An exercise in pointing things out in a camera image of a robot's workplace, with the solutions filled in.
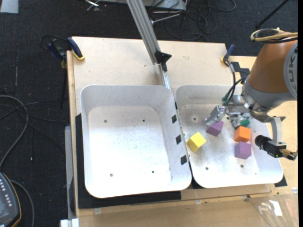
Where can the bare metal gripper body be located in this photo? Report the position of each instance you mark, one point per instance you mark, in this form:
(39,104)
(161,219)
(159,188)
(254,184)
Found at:
(236,107)

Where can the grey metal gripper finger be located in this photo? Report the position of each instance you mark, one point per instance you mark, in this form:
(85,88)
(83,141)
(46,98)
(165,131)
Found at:
(236,122)
(216,114)

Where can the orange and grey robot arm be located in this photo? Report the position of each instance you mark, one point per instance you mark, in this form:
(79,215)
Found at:
(270,70)

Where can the green cube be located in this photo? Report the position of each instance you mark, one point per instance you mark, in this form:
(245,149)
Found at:
(245,122)

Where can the orange cube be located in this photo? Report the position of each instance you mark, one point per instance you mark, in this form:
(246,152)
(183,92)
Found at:
(242,134)

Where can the purple cube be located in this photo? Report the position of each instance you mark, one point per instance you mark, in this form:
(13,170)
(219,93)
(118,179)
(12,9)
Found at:
(242,150)
(215,128)

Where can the yellow cube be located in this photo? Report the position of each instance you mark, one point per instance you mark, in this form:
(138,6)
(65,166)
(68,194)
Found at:
(196,142)

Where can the thin black and white rod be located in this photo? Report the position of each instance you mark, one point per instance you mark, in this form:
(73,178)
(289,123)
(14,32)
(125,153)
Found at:
(180,124)

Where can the white plastic tray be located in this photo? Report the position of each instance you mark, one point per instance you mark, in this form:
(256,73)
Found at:
(213,164)
(127,145)

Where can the pale wood board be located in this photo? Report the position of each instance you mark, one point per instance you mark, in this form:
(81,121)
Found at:
(113,63)

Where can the black cylinder on white bracket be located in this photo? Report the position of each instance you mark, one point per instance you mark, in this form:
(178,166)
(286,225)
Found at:
(272,147)

